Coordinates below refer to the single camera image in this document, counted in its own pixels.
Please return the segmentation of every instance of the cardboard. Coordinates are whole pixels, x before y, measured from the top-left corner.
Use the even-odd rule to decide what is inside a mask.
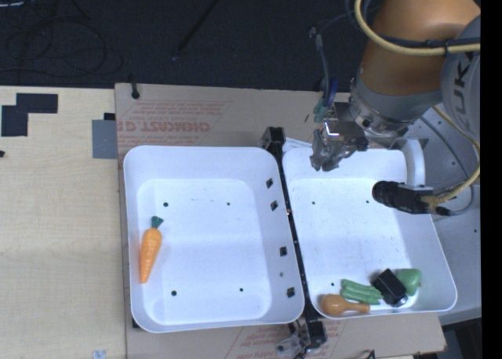
[[[313,108],[319,92],[229,89],[180,85],[115,86],[118,174],[121,199],[125,333],[129,359],[247,359],[280,357],[275,343],[289,335],[287,325],[230,327],[154,334],[133,327],[130,313],[123,158],[142,144],[258,146],[269,126],[286,137],[311,143]],[[339,321],[324,320],[328,341],[307,357],[329,359],[439,352],[446,341],[438,316],[410,314]]]

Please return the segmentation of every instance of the orange carrot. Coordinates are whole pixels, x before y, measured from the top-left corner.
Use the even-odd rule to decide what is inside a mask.
[[[148,228],[143,235],[140,252],[141,284],[147,282],[151,269],[154,266],[155,258],[162,243],[162,234],[158,230],[158,226],[163,222],[162,218],[157,216],[151,217],[151,228]]]

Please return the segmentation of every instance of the tray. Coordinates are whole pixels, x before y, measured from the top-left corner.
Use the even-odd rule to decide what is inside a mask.
[[[278,166],[258,147],[140,146],[124,160],[131,310],[149,332],[295,321],[304,294]],[[147,283],[140,242],[162,245]]]
[[[451,309],[457,289],[431,216],[391,209],[372,197],[377,181],[406,181],[402,152],[356,151],[330,172],[315,171],[310,155],[310,148],[294,148],[282,163],[315,309],[329,318]],[[347,311],[332,317],[322,312],[322,297],[340,293],[342,279],[369,285],[387,268],[422,272],[421,286],[405,305],[395,308],[382,300],[367,314]]]

